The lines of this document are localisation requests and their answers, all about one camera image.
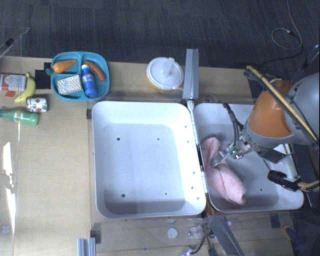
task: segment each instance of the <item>white wire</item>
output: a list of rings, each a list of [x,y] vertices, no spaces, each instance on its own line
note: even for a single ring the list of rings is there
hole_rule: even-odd
[[[288,34],[290,33],[290,30],[289,30],[289,29],[286,29],[286,28],[283,28],[283,27],[277,27],[277,28],[275,28],[275,29],[271,32],[271,38],[272,38],[272,41],[273,41],[277,46],[279,46],[279,47],[281,47],[281,48],[283,48],[283,49],[286,49],[286,50],[297,50],[297,49],[299,49],[299,48],[302,46],[302,37],[301,37],[301,35],[300,35],[300,32],[299,32],[299,30],[298,30],[298,28],[297,28],[294,20],[292,19],[291,12],[290,12],[290,7],[289,7],[289,0],[286,1],[286,4],[287,4],[287,6],[288,6],[288,12],[289,12],[290,20],[291,20],[291,22],[292,22],[292,25],[294,26],[294,29],[296,30],[296,32],[297,32],[297,34],[298,34],[298,40],[300,41],[300,44],[299,44],[298,47],[288,48],[288,47],[285,47],[285,46],[277,43],[276,40],[275,40],[275,38],[274,38],[274,32],[275,32],[275,31],[283,30],[283,31],[285,31],[285,32],[288,33]]]

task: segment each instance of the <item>small can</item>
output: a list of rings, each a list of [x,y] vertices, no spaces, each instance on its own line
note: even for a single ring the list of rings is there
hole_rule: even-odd
[[[34,97],[26,99],[26,110],[29,112],[47,112],[48,104],[47,100],[42,97]]]

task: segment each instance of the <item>dark floor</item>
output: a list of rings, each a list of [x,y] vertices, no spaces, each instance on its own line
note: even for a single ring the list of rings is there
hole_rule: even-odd
[[[184,65],[186,48],[198,48],[201,66],[241,68],[299,53],[273,42],[272,31],[285,28],[301,34],[302,52],[264,68],[287,80],[319,44],[319,22],[319,0],[0,0],[0,26],[30,27],[22,52],[28,57],[89,51],[107,61],[171,56]],[[273,35],[287,48],[300,44],[284,30]],[[308,70],[317,71],[319,57]]]

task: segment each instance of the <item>green bottle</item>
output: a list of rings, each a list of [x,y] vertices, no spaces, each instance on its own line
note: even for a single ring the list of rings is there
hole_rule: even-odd
[[[0,109],[0,118],[8,118],[13,122],[20,123],[22,125],[31,125],[37,126],[39,122],[39,114],[38,113],[30,113],[28,111],[21,110],[11,110],[5,111]]]

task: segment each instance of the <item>blue bottle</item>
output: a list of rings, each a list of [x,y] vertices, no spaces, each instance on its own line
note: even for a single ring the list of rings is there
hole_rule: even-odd
[[[95,78],[90,73],[89,66],[84,64],[81,66],[82,69],[82,84],[84,88],[84,94],[89,98],[97,97],[98,92],[96,88]]]

